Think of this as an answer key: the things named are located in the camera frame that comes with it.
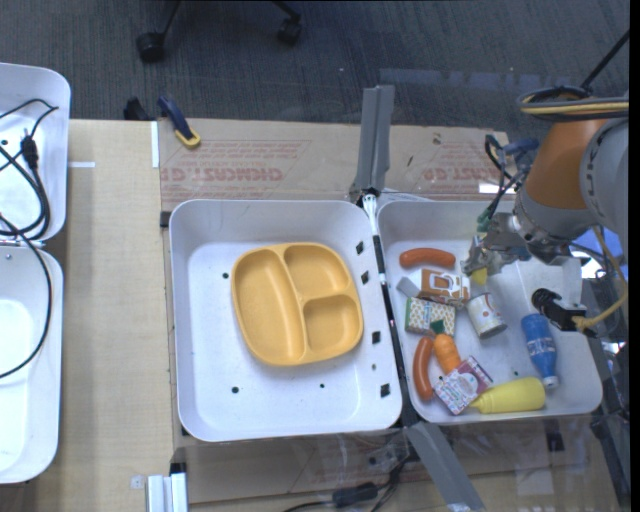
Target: gray carpet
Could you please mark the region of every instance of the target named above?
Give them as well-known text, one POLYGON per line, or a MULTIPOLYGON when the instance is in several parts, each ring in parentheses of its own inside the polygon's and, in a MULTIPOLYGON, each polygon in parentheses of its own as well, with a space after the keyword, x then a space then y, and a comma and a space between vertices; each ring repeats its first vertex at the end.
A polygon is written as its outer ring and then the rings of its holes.
MULTIPOLYGON (((161 94, 186 117, 359 123, 362 89, 396 86, 396 124, 469 126, 512 140, 548 126, 515 98, 580 85, 629 29, 630 0, 290 2, 297 44, 277 40, 271 2, 183 2, 161 62, 135 40, 162 31, 173 1, 0 0, 0 61, 54 69, 72 87, 72 117, 123 119, 161 94)), ((593 82, 600 97, 629 87, 626 44, 593 82)))

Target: white tray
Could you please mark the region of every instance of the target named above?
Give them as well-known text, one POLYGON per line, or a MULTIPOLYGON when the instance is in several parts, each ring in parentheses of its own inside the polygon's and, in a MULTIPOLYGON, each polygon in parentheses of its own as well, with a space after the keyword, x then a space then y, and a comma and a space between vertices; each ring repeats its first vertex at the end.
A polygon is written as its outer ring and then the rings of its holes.
MULTIPOLYGON (((412 384, 411 369, 420 335, 404 330, 406 296, 396 289, 408 271, 399 264, 402 252, 416 247, 435 247, 452 252, 459 262, 468 257, 475 219, 486 208, 484 202, 396 201, 382 206, 378 214, 380 238, 385 254, 387 280, 390 285, 394 316, 402 345, 409 392, 414 408, 425 420, 438 424, 475 423, 515 418, 583 414, 593 411, 602 399, 600 381, 588 340, 576 332, 561 332, 552 327, 557 344, 557 374, 560 386, 547 391, 546 404, 539 411, 511 414, 481 414, 467 408, 454 416, 437 398, 422 401, 412 384)), ((493 378, 494 384, 524 376, 538 376, 531 363, 520 327, 520 319, 536 310, 531 295, 538 288, 548 288, 567 296, 565 283, 579 282, 576 275, 567 276, 564 267, 545 265, 536 259, 503 267, 500 274, 490 276, 485 285, 502 313, 508 328, 500 334, 479 340, 465 309, 456 315, 455 340, 462 359, 474 356, 493 378)), ((472 296, 482 291, 472 282, 472 296)), ((435 358, 429 363, 432 383, 441 375, 435 358)))
POLYGON ((379 431, 396 422, 398 374, 371 228, 360 208, 343 201, 193 200, 174 210, 169 232, 177 403, 191 435, 233 441, 379 431), (330 360, 268 366, 242 338, 229 274, 245 251, 301 241, 325 244, 345 261, 362 305, 363 337, 330 360))
MULTIPOLYGON (((43 240, 64 225, 67 147, 71 90, 55 71, 0 63, 0 112, 32 98, 58 109, 42 119, 34 134, 40 177, 51 208, 43 240)), ((47 110, 32 103, 0 118, 0 144, 11 155, 20 150, 25 129, 31 131, 47 110)), ((18 161, 25 166, 22 157, 18 161)), ((0 156, 0 165, 6 159, 0 156)), ((0 171, 0 211, 14 225, 35 218, 39 204, 15 169, 0 171)), ((47 307, 46 280, 36 256, 26 246, 3 246, 0 237, 0 373, 22 362, 38 343, 47 307)), ((58 448, 62 358, 63 275, 58 262, 39 250, 51 274, 53 302, 48 335, 37 356, 0 380, 0 484, 31 480, 51 463, 58 448)))

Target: mustard bottle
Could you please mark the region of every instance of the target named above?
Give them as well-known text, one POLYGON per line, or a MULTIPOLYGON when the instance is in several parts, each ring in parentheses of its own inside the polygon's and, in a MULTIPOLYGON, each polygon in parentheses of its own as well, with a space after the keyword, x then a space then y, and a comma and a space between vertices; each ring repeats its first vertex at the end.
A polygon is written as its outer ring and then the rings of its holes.
POLYGON ((487 389, 469 407, 482 414, 536 411, 545 402, 544 385, 536 377, 523 377, 487 389))

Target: white can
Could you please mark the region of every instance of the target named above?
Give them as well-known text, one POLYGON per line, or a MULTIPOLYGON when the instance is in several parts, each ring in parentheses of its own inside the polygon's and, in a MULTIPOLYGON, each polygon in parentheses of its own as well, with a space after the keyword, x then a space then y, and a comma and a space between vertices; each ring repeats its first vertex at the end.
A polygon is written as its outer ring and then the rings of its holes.
POLYGON ((490 293, 474 297, 467 302, 466 308, 480 339, 489 338, 507 328, 490 293))

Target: sausage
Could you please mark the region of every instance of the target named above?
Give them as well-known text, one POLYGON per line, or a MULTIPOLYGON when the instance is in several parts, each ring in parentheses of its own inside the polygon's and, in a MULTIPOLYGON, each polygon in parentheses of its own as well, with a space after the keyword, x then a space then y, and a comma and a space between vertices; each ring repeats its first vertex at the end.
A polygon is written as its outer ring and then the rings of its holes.
POLYGON ((429 336, 420 338, 416 353, 413 356, 413 382, 418 396, 422 400, 431 400, 433 398, 433 387, 429 382, 429 373, 427 371, 432 352, 433 339, 429 336))
POLYGON ((400 266, 403 268, 409 268, 423 263, 453 268, 456 264, 456 257, 450 252, 431 247, 409 249, 400 255, 400 266))
POLYGON ((436 334, 433 341, 433 351, 445 375, 450 374, 462 362, 453 338, 444 332, 436 334))

